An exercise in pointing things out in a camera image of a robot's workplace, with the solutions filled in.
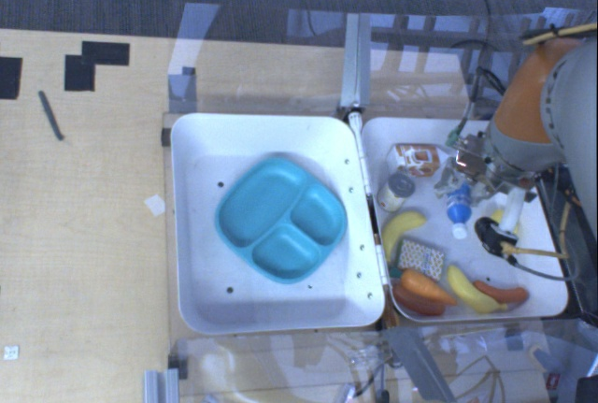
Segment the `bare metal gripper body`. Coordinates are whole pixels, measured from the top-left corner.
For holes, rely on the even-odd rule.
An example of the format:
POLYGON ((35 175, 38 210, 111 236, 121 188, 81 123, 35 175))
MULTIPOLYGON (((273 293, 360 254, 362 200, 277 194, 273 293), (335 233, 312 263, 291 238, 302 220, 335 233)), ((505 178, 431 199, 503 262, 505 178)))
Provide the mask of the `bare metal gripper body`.
POLYGON ((457 169, 470 181, 498 187, 503 181, 504 161, 491 143, 489 133, 470 134, 457 148, 457 169))

